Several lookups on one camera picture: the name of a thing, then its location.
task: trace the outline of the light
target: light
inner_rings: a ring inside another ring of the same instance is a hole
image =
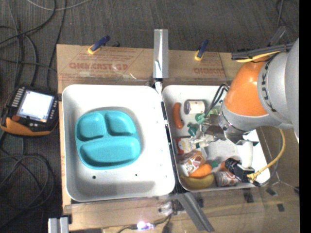
[[[143,221],[140,221],[137,223],[138,231],[150,230],[150,229],[154,229],[154,228],[155,228],[155,225],[151,224],[151,223],[145,223]]]

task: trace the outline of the toy hot dog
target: toy hot dog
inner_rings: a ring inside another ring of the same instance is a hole
[[[180,107],[181,107],[181,103],[175,103],[173,107],[173,121],[174,121],[176,128],[178,129],[181,129],[184,126],[183,122],[180,119],[180,114],[179,114]]]

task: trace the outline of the dark gray carpet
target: dark gray carpet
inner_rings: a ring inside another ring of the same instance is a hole
[[[52,8],[53,0],[31,0],[40,6]],[[57,8],[65,0],[55,0]],[[84,0],[67,0],[67,6]],[[0,42],[15,35],[12,14],[21,32],[46,20],[51,11],[31,5],[26,0],[0,0]],[[169,30],[169,48],[196,50],[204,39],[209,39],[207,51],[234,52],[241,49],[266,47],[277,30],[279,0],[94,0],[83,5],[56,11],[51,20],[40,30],[28,36],[34,42],[37,61],[56,69],[53,55],[62,25],[59,44],[92,45],[105,35],[111,37],[107,44],[120,42],[122,47],[153,48],[154,29]],[[292,43],[299,37],[299,0],[285,0],[279,26],[286,26],[280,43]],[[33,52],[26,39],[19,50],[24,61],[33,62]],[[16,60],[17,44],[11,40],[0,45],[0,58]],[[31,65],[19,65],[22,75],[19,83],[28,84],[34,73]],[[14,89],[16,65],[0,60],[0,109]],[[53,71],[39,68],[35,85],[56,92],[57,77]],[[5,135],[0,147],[9,154],[39,154],[44,157],[55,177],[52,196],[38,208],[23,211],[12,205],[26,206],[38,194],[38,188],[23,168],[0,184],[0,232],[40,233],[47,231],[47,219],[59,217],[61,207],[61,174],[59,130],[39,138],[21,138]],[[14,162],[0,162],[0,182],[10,172]],[[41,183],[46,178],[39,163],[26,163]],[[49,189],[43,194],[47,197]]]

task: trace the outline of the button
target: button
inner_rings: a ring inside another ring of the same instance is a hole
[[[20,120],[20,117],[17,116],[17,115],[14,115],[14,116],[12,116],[12,120],[13,120],[14,122],[18,122],[18,121]]]

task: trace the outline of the blue clamp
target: blue clamp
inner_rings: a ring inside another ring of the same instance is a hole
[[[208,40],[206,39],[206,40],[201,44],[201,46],[198,47],[197,52],[195,53],[195,57],[194,57],[196,60],[199,60],[199,61],[202,60],[202,58],[203,58],[203,53],[204,53],[204,51],[205,51],[205,49],[206,49],[207,44],[208,44]]]
[[[105,37],[103,37],[102,39],[100,39],[98,42],[96,42],[94,45],[90,46],[88,48],[88,52],[90,54],[94,54],[96,53],[101,46],[104,46],[108,41],[110,40],[110,37],[107,35]]]

